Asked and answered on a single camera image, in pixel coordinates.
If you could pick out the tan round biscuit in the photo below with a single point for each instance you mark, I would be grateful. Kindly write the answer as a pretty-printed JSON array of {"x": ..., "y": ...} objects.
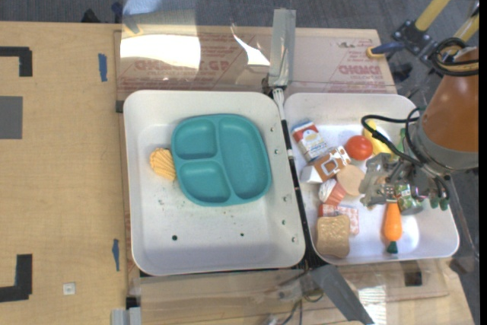
[{"x": 351, "y": 179}]

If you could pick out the white plastic tray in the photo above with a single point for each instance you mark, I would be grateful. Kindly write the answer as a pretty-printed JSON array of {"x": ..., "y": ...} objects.
[
  {"x": 213, "y": 236},
  {"x": 365, "y": 243}
]

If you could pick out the tan bread slice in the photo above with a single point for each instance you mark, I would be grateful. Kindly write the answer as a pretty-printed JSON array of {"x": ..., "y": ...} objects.
[{"x": 333, "y": 236}]

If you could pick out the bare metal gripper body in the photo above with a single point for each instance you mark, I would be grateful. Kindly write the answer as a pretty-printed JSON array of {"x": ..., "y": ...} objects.
[{"x": 412, "y": 176}]

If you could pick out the yellow banana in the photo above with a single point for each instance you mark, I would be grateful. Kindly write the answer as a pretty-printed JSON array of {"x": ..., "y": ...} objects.
[{"x": 376, "y": 144}]

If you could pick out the red tomato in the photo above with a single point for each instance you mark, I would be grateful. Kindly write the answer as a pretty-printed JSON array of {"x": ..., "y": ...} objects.
[{"x": 358, "y": 147}]

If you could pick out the green can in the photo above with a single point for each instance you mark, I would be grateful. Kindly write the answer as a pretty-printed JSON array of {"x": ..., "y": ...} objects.
[{"x": 409, "y": 199}]

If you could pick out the red and white carton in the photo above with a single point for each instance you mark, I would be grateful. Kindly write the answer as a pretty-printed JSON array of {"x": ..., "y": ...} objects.
[{"x": 310, "y": 141}]

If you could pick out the brown cardboard board, red print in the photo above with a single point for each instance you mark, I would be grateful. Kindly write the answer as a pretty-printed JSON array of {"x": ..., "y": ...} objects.
[{"x": 327, "y": 61}]

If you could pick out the yellow shell-shaped biscuit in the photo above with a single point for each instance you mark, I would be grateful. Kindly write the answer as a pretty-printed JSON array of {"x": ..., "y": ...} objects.
[{"x": 163, "y": 163}]

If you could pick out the teal divided plate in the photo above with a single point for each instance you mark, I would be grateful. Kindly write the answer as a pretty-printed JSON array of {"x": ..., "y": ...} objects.
[{"x": 228, "y": 152}]

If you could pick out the orange carrot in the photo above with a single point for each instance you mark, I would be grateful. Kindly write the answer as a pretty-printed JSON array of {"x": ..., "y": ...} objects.
[{"x": 392, "y": 226}]

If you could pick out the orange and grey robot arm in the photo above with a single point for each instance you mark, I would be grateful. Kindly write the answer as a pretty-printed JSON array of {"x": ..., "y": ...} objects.
[{"x": 452, "y": 118}]

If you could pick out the brown and white carton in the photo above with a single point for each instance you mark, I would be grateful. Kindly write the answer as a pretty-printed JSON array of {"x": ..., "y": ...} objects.
[{"x": 327, "y": 165}]

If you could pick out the red and white packet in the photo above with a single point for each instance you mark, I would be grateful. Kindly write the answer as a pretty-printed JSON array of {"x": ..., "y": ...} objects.
[{"x": 353, "y": 218}]

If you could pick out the orange and white cupcake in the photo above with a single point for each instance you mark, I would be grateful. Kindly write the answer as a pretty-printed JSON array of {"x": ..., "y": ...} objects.
[{"x": 333, "y": 193}]

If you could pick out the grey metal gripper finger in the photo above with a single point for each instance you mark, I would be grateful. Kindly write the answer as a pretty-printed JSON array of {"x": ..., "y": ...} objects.
[
  {"x": 390, "y": 193},
  {"x": 374, "y": 179}
]

